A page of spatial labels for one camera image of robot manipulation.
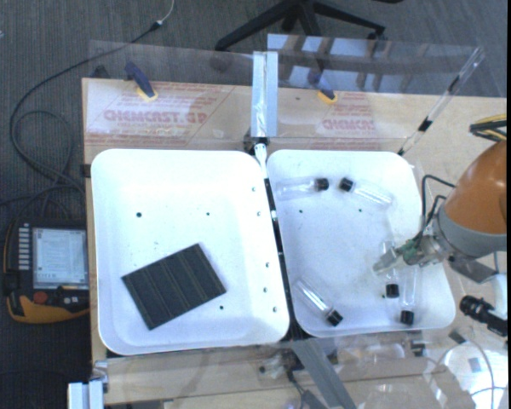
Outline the brown cardboard board, red print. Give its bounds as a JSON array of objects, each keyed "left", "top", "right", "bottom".
[{"left": 81, "top": 78, "right": 508, "bottom": 409}]

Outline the black office chair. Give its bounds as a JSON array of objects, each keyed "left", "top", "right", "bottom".
[{"left": 205, "top": 0, "right": 422, "bottom": 52}]

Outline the dark ribbed rectangular mat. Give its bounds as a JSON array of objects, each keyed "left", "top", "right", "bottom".
[{"left": 120, "top": 242, "right": 228, "bottom": 331}]

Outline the black cylinder on white bracket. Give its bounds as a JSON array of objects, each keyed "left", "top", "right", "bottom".
[{"left": 459, "top": 271, "right": 508, "bottom": 337}]

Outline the white plastic tray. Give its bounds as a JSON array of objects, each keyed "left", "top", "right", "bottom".
[
  {"left": 89, "top": 148, "right": 291, "bottom": 356},
  {"left": 265, "top": 148, "right": 457, "bottom": 339}
]

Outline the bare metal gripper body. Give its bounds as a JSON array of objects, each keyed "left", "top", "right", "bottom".
[{"left": 390, "top": 231, "right": 448, "bottom": 268}]

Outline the clear plastic bottle, black cap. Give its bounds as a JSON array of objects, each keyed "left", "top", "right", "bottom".
[
  {"left": 399, "top": 266, "right": 421, "bottom": 326},
  {"left": 275, "top": 176, "right": 330, "bottom": 202},
  {"left": 380, "top": 239, "right": 402, "bottom": 299},
  {"left": 293, "top": 276, "right": 344, "bottom": 328},
  {"left": 337, "top": 176, "right": 395, "bottom": 209}
]

